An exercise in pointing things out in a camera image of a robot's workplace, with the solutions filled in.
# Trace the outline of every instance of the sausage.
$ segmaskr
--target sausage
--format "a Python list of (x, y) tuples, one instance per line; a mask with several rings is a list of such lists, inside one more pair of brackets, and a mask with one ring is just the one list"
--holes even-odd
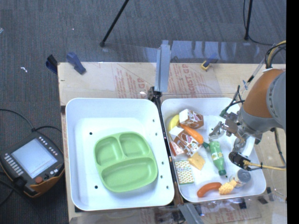
[(210, 191), (210, 190), (218, 190), (221, 187), (221, 183), (220, 182), (210, 182), (204, 186), (202, 186), (198, 191), (197, 191), (197, 196), (198, 197), (203, 197), (206, 192)]

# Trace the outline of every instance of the green plate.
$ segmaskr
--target green plate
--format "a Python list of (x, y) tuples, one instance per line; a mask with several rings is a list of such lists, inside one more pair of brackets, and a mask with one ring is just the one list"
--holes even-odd
[(154, 154), (135, 132), (122, 132), (100, 139), (94, 146), (94, 160), (107, 189), (126, 192), (153, 182), (158, 174)]

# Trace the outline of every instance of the dark gray floor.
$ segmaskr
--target dark gray floor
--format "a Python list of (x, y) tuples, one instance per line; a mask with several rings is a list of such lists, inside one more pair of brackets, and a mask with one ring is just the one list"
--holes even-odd
[[(124, 1), (0, 0), (0, 109), (23, 114), (34, 127), (61, 128), (57, 75), (45, 66), (51, 54), (58, 62), (70, 51), (83, 62), (152, 62), (167, 40), (179, 62), (203, 58), (184, 56), (184, 49), (212, 44), (227, 48), (230, 57), (223, 62), (259, 63), (271, 45), (286, 40), (286, 0), (253, 0), (247, 41), (249, 0), (130, 0), (102, 48)], [(237, 47), (233, 54), (232, 47)], [(285, 63), (285, 51), (273, 62)], [(62, 148), (58, 130), (41, 131)], [(0, 151), (29, 132), (20, 116), (0, 111)], [(1, 174), (0, 180), (10, 182)], [(0, 183), (0, 202), (9, 193)], [(64, 178), (40, 198), (13, 192), (1, 203), (0, 223), (42, 221), (68, 223)]]

